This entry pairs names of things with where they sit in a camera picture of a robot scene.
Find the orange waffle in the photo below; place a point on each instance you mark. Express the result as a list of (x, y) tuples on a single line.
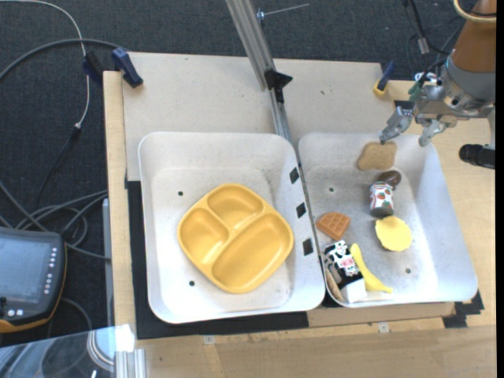
[(334, 224)]

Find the brown doughnut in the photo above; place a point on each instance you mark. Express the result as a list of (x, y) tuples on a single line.
[(390, 177)]

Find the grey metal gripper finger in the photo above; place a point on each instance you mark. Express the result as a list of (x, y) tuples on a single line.
[(431, 130), (398, 122)]

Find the black cylinder on white bracket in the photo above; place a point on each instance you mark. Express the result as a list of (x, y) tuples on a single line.
[(476, 155)]

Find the yellow divided plate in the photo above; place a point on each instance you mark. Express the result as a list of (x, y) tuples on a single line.
[(236, 238)]

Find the strawberry print can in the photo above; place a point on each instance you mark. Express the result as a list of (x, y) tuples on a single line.
[(381, 200)]

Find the cow print carton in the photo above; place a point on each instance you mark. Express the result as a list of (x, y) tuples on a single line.
[(344, 266)]

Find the tan bread slice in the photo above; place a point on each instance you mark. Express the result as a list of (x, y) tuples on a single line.
[(376, 156)]

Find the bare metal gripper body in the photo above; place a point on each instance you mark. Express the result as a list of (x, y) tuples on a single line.
[(437, 102)]

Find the tan biscuit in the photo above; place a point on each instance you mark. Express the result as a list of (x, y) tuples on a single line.
[(332, 286)]

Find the yellow banana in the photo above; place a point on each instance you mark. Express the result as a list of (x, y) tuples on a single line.
[(368, 274)]

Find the white plastic tray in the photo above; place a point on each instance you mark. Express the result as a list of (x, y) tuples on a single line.
[(173, 160), (433, 211)]

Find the yellow round burger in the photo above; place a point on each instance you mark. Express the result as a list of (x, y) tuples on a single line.
[(393, 234)]

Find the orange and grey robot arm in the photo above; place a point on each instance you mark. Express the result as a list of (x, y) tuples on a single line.
[(474, 41)]

